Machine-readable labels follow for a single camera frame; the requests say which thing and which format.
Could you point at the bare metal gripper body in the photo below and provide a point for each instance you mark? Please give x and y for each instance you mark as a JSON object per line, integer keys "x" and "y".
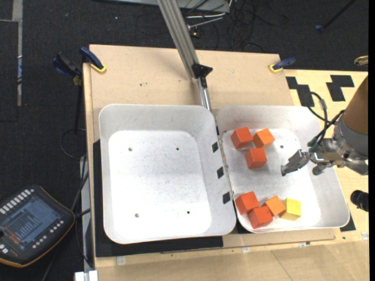
{"x": 331, "y": 155}

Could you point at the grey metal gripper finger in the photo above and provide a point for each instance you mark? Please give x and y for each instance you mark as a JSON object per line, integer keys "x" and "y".
{"x": 299, "y": 154}
{"x": 290, "y": 168}

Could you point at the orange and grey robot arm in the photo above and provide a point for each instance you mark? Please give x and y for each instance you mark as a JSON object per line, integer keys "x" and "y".
{"x": 357, "y": 116}

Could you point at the white plastic tray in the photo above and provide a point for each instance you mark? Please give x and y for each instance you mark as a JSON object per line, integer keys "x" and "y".
{"x": 290, "y": 186}
{"x": 158, "y": 180}

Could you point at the red cube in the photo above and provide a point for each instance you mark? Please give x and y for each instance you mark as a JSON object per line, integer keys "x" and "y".
{"x": 246, "y": 202}
{"x": 255, "y": 157}
{"x": 260, "y": 217}
{"x": 241, "y": 137}

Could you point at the orange cube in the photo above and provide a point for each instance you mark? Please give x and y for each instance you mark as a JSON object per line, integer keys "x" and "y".
{"x": 264, "y": 137}
{"x": 275, "y": 205}

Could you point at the yellow cube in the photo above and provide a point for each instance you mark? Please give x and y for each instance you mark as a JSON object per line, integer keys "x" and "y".
{"x": 293, "y": 208}

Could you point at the pale wood board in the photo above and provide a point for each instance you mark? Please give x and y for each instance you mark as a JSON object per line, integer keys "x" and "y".
{"x": 140, "y": 72}

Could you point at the black cylinder on white bracket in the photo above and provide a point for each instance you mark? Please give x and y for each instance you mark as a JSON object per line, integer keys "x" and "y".
{"x": 360, "y": 199}

